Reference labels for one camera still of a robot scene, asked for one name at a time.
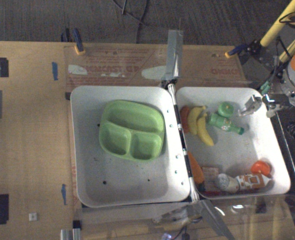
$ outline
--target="yellow banana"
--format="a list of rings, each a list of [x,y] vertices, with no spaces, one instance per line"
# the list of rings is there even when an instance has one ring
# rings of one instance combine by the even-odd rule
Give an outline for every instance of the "yellow banana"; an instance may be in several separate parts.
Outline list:
[[[214,146],[213,139],[209,135],[207,128],[206,128],[206,117],[200,117],[197,120],[197,135],[208,146]]]
[[[198,127],[197,127],[197,119],[201,112],[205,110],[205,106],[196,106],[191,109],[191,111],[187,115],[187,125],[189,132],[193,135],[198,134]]]

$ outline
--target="green plate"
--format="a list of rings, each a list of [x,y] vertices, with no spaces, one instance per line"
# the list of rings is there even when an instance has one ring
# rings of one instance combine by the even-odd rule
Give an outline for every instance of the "green plate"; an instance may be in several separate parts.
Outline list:
[[[99,143],[107,153],[133,161],[150,161],[162,150],[165,123],[162,114],[127,100],[109,102],[99,127]]]

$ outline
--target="yellow tube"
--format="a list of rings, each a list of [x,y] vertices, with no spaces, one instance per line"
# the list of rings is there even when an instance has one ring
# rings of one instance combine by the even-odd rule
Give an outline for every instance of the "yellow tube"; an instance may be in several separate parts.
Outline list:
[[[288,53],[291,55],[291,57],[294,55],[295,53],[295,39],[294,41],[287,47],[287,51]],[[279,61],[281,63],[285,63],[289,60],[289,56],[287,55],[287,53],[284,51],[279,57],[278,57]]]
[[[287,14],[295,12],[295,0],[292,0],[281,15],[277,18],[274,24],[270,27],[267,33],[260,41],[261,46],[267,47],[278,35],[281,29],[285,26],[285,23],[280,23],[279,20]]]

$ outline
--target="green bowl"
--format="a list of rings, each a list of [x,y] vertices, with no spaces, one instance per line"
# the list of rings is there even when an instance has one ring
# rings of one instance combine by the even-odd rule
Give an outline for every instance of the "green bowl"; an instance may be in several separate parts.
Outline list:
[[[109,102],[101,116],[99,143],[104,151],[132,161],[150,161],[162,150],[165,123],[162,114],[133,101]]]

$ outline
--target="white square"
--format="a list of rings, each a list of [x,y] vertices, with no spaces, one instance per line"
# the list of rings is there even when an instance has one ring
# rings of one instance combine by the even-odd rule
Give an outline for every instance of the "white square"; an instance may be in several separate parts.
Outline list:
[[[32,212],[28,214],[28,221],[34,222],[38,220],[38,214],[36,212]]]

